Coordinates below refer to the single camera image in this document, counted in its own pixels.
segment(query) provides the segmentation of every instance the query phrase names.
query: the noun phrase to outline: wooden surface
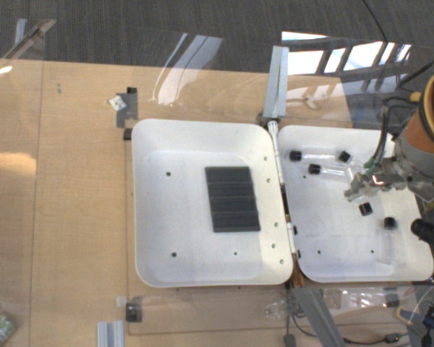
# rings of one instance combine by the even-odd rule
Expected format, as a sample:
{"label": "wooden surface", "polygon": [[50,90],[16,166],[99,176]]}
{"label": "wooden surface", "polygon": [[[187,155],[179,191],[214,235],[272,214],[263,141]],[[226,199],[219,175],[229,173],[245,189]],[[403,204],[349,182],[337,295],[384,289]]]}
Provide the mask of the wooden surface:
{"label": "wooden surface", "polygon": [[[172,106],[158,106],[161,97],[153,91],[159,68],[46,62],[40,110],[32,107],[40,89],[27,80],[35,78],[38,63],[23,63],[29,67],[15,72],[21,82],[1,82],[10,91],[1,98],[20,100],[17,108],[12,103],[0,108],[8,109],[1,119],[9,122],[0,134],[0,145],[6,146],[0,151],[0,303],[19,326],[8,346],[96,346],[97,321],[124,319],[117,297],[132,296],[136,286],[140,293],[160,293],[141,285],[132,272],[132,246],[127,250],[131,207],[126,210],[131,202],[126,196],[129,143],[122,139],[123,129],[114,126],[114,110],[106,100],[127,86],[137,87],[140,118],[253,122],[262,109],[267,78],[201,71],[182,86]],[[340,112],[346,109],[345,102],[337,106]],[[227,307],[231,313],[230,301],[220,298],[221,310]],[[126,326],[126,346],[282,346],[285,333],[283,320],[256,330],[225,330],[234,314],[221,325],[206,325],[209,320],[199,325],[218,332],[172,333],[187,326],[186,318],[171,319],[167,307],[151,310],[145,324],[152,334],[132,335]],[[258,310],[263,308],[248,304],[247,314]],[[341,330],[348,338],[373,340],[386,330],[402,329],[371,325],[371,320],[380,321],[360,321],[355,315],[344,323],[362,325]],[[318,346],[294,333],[298,346]]]}

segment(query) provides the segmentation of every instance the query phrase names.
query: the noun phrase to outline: empty white tray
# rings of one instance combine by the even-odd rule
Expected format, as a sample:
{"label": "empty white tray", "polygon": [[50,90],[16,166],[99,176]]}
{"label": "empty white tray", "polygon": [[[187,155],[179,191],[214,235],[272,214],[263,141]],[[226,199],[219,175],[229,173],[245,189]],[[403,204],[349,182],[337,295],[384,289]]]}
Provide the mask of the empty white tray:
{"label": "empty white tray", "polygon": [[[366,161],[373,154],[380,132],[361,129],[287,126],[279,133],[289,212],[297,228],[294,237],[303,273],[318,282],[425,280],[434,270],[429,246],[418,240],[410,226],[420,217],[408,190],[379,192],[369,202],[373,214],[361,216],[356,202],[344,198],[347,183],[309,175],[305,163],[291,162],[290,150],[346,150]],[[388,141],[386,155],[393,151]],[[383,219],[394,217],[398,229],[391,235],[397,258],[386,260]]]}
{"label": "empty white tray", "polygon": [[[251,124],[147,119],[132,134],[135,256],[155,287],[283,283],[292,273],[269,134]],[[205,167],[247,166],[260,231],[214,233]]]}

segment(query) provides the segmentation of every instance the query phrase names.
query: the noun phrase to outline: black cap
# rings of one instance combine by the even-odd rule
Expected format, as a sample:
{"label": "black cap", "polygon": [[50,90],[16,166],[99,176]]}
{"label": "black cap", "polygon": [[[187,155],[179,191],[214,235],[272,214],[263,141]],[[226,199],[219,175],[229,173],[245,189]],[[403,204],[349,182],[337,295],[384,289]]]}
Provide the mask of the black cap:
{"label": "black cap", "polygon": [[371,208],[371,204],[366,202],[359,206],[360,213],[362,216],[368,216],[373,213],[373,209]]}
{"label": "black cap", "polygon": [[386,217],[384,219],[384,228],[387,230],[394,230],[397,228],[397,221],[393,217]]}
{"label": "black cap", "polygon": [[311,163],[309,165],[309,174],[318,175],[321,172],[321,166]]}
{"label": "black cap", "polygon": [[351,157],[351,155],[348,154],[348,152],[346,152],[345,150],[343,150],[343,151],[341,152],[341,154],[338,156],[338,159],[339,159],[341,162],[347,163],[347,162],[350,161],[350,157]]}
{"label": "black cap", "polygon": [[302,153],[298,150],[292,150],[289,152],[289,160],[297,162],[302,159]]}

